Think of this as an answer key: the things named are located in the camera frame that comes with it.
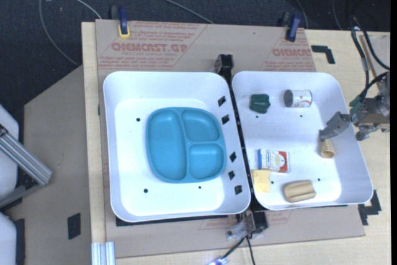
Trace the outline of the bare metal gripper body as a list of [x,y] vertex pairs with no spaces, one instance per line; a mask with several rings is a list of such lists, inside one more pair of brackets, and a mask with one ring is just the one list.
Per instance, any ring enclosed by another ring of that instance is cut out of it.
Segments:
[[368,85],[379,84],[375,97],[357,96],[351,102],[351,122],[359,132],[390,131],[390,72],[384,72]]

